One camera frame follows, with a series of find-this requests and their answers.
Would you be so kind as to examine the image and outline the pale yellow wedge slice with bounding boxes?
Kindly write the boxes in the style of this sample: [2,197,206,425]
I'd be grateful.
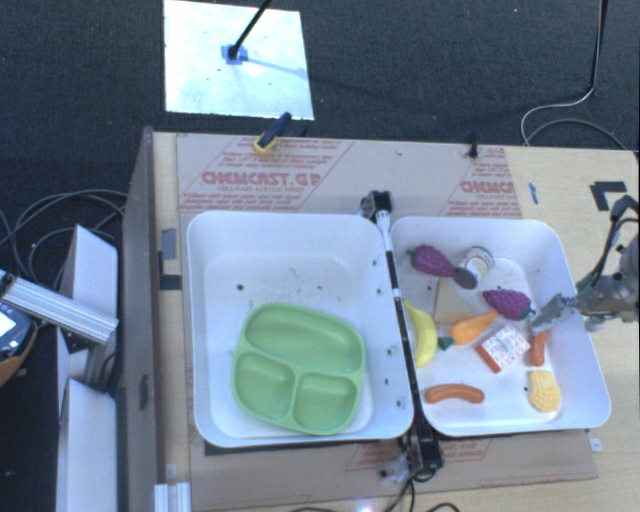
[431,276,474,327]

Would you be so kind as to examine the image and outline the red and white carton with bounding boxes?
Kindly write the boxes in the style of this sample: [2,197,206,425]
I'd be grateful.
[475,324,533,375]

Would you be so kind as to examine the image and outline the orange carrot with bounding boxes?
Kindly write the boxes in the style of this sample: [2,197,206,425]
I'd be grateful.
[437,309,500,352]

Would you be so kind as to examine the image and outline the yellow banana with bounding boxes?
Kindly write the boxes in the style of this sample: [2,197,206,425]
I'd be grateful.
[403,299,440,370]

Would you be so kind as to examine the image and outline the long orange sausage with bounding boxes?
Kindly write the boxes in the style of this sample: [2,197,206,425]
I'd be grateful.
[424,383,486,406]

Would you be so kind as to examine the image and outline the yellow corn cob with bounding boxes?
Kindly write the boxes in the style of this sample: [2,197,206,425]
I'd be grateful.
[527,369,564,414]

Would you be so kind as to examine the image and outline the purple grapes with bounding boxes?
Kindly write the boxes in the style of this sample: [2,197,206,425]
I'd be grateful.
[406,244,457,279]
[482,288,537,322]

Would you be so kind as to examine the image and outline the thin black and white rod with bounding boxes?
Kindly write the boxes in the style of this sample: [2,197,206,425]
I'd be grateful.
[374,210,429,443]

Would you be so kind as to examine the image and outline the small white can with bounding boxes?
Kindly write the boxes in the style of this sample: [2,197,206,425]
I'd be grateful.
[453,245,496,291]

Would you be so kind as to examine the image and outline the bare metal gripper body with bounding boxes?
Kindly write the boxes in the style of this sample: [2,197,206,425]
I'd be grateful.
[572,259,640,327]

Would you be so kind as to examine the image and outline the green divided plate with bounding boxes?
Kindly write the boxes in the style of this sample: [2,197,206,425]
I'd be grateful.
[230,301,368,437]

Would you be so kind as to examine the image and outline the brown cardboard board red print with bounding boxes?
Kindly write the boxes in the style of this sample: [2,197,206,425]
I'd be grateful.
[175,132,600,497]

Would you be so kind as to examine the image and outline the short orange sausage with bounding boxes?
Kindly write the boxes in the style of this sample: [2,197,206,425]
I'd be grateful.
[529,329,551,368]

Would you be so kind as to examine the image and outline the white plastic tray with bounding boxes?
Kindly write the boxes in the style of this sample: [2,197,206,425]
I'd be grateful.
[389,215,613,438]
[185,209,416,449]

